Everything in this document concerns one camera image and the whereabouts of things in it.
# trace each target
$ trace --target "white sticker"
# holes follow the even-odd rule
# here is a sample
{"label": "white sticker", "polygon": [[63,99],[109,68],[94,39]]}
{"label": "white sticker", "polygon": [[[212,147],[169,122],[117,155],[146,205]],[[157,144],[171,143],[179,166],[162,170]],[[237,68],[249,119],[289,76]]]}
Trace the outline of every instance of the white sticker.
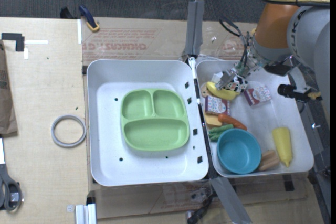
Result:
{"label": "white sticker", "polygon": [[28,48],[25,48],[25,49],[24,49],[23,57],[24,57],[25,60],[28,59]]}
{"label": "white sticker", "polygon": [[78,44],[82,44],[82,23],[80,19],[77,20],[77,35],[78,35]]}
{"label": "white sticker", "polygon": [[67,212],[72,213],[75,209],[74,205],[67,205]]}
{"label": "white sticker", "polygon": [[25,44],[49,44],[47,40],[26,40]]}

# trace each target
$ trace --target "roll of tape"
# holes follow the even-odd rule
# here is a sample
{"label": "roll of tape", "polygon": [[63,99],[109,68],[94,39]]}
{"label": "roll of tape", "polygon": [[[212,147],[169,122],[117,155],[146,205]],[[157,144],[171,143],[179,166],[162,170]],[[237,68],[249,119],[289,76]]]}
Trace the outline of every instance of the roll of tape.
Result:
{"label": "roll of tape", "polygon": [[[59,140],[56,135],[55,135],[55,128],[56,128],[56,125],[62,121],[62,120],[75,120],[77,121],[81,126],[82,126],[82,129],[83,129],[83,134],[81,136],[81,138],[79,140],[77,140],[76,142],[74,143],[64,143],[62,142],[61,140]],[[51,126],[51,137],[52,139],[54,140],[54,142],[61,146],[61,147],[75,147],[77,145],[79,145],[81,142],[83,142],[83,140],[85,139],[85,136],[86,136],[86,126],[85,126],[85,122],[84,120],[82,120],[79,116],[76,116],[76,115],[72,115],[72,114],[65,114],[65,115],[62,115],[62,116],[59,116],[58,118],[56,118],[54,120],[54,122],[52,123],[52,126]]]}

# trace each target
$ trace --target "scissors handle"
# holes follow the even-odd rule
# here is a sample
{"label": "scissors handle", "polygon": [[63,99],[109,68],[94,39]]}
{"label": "scissors handle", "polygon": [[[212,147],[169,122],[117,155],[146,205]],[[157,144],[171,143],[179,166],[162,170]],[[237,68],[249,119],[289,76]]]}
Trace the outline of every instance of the scissors handle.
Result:
{"label": "scissors handle", "polygon": [[[18,193],[19,199],[17,202],[11,202],[11,192]],[[0,164],[0,207],[3,205],[6,210],[12,211],[19,207],[21,201],[22,192],[19,184],[8,175],[6,164]]]}

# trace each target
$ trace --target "wooden table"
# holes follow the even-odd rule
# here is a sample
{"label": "wooden table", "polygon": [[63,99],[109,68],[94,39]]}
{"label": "wooden table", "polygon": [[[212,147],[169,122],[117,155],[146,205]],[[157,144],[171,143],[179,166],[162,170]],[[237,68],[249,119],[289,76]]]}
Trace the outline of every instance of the wooden table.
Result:
{"label": "wooden table", "polygon": [[[57,146],[50,135],[53,121],[64,114],[85,118],[82,46],[78,20],[1,18],[2,33],[21,33],[28,59],[15,51],[15,42],[4,40],[17,134],[4,136],[8,173],[17,180],[24,203],[14,214],[0,211],[1,224],[74,223],[73,207],[85,205],[89,192],[87,145]],[[181,33],[178,39],[185,38]],[[47,44],[34,44],[43,40]],[[57,127],[59,137],[73,142],[80,137],[77,123],[65,120]],[[249,204],[254,223],[322,223],[319,206],[307,180],[305,199]],[[225,210],[214,208],[206,216],[228,222]],[[101,219],[101,223],[185,223],[185,213]]]}

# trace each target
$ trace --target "small carton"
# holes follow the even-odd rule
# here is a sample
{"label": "small carton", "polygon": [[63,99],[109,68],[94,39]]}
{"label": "small carton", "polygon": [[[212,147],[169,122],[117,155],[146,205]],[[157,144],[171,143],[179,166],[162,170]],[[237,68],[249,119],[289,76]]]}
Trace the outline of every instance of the small carton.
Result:
{"label": "small carton", "polygon": [[230,101],[208,95],[205,98],[205,113],[214,115],[225,113],[230,116]]}
{"label": "small carton", "polygon": [[272,99],[266,86],[247,89],[244,91],[244,96],[250,106]]}

